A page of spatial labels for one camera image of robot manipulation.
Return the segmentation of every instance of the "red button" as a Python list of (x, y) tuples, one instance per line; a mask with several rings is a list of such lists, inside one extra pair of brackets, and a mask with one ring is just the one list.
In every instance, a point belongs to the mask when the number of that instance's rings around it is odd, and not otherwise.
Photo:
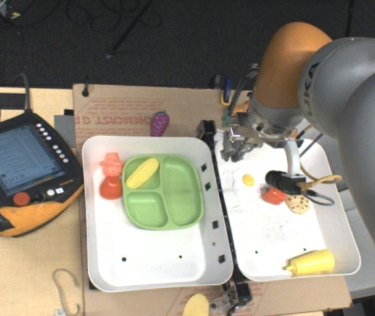
[(30, 203), (30, 196), (26, 192), (18, 192), (12, 200), (15, 207), (24, 207)]

